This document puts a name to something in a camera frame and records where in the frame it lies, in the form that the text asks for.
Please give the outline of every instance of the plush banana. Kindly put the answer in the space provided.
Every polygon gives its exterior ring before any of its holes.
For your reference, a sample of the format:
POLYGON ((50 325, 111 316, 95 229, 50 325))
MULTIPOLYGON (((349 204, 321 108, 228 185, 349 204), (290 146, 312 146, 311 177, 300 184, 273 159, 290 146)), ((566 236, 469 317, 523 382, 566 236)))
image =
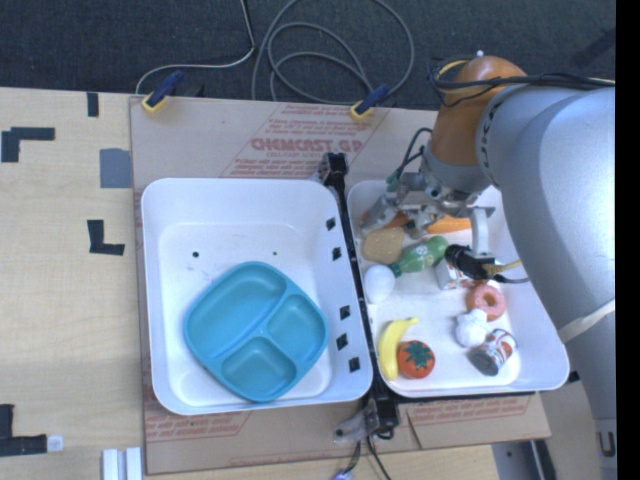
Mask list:
POLYGON ((398 378, 398 359, 396 355, 398 345, 407 329, 417 323, 418 317, 414 316, 404 320, 392 320, 383 329, 378 340, 378 364, 382 375, 387 380, 398 378))

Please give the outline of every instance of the can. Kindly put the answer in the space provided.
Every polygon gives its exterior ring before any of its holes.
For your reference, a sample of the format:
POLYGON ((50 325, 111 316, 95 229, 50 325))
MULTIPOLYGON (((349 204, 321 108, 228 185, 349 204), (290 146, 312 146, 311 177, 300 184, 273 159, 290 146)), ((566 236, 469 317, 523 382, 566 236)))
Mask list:
POLYGON ((517 346, 511 333, 504 329, 495 329, 489 333, 482 345, 471 351, 469 359, 485 375, 495 376, 513 355, 517 346))

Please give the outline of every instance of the cardboard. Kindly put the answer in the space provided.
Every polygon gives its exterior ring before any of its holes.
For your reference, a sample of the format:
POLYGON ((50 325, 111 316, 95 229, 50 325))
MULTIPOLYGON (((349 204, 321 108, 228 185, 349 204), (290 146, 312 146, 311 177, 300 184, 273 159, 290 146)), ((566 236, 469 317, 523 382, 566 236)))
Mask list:
MULTIPOLYGON (((141 99, 130 99, 130 126, 147 474, 349 457, 353 443, 336 443, 334 427, 357 412, 358 401, 195 417, 158 403, 150 379, 140 197, 164 177, 312 178, 330 151, 347 156, 348 191, 390 174, 436 113, 376 108, 355 123, 340 106, 170 98, 162 112, 148 114, 141 99)), ((537 394, 400 407, 393 439, 377 442, 381 453, 550 435, 537 394)))

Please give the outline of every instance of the toy tomato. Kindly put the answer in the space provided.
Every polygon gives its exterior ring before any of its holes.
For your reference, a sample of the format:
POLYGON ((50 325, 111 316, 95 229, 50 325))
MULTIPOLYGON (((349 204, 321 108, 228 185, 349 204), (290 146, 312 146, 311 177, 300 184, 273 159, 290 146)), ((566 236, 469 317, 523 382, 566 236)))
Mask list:
POLYGON ((411 379, 421 379, 431 373, 436 364, 433 351, 418 340, 401 343, 397 352, 398 370, 411 379))

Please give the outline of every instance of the table surface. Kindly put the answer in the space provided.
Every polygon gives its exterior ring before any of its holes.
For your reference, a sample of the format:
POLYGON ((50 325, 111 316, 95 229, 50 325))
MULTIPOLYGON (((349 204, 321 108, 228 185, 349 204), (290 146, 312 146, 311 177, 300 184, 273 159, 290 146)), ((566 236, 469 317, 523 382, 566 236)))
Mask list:
MULTIPOLYGON (((0 89, 0 130, 55 127, 55 144, 20 142, 0 163, 0 403, 13 433, 64 438, 64 450, 0 459, 1 478, 99 478, 105 449, 144 448, 135 229, 131 189, 100 187, 99 151, 130 150, 128 95, 0 89), (122 256, 89 254, 87 220, 105 220, 122 256)), ((490 445, 384 454, 394 479, 495 480, 490 445)), ((163 479, 330 479, 326 459, 161 475, 163 479)), ((358 479, 379 479, 362 457, 358 479)))

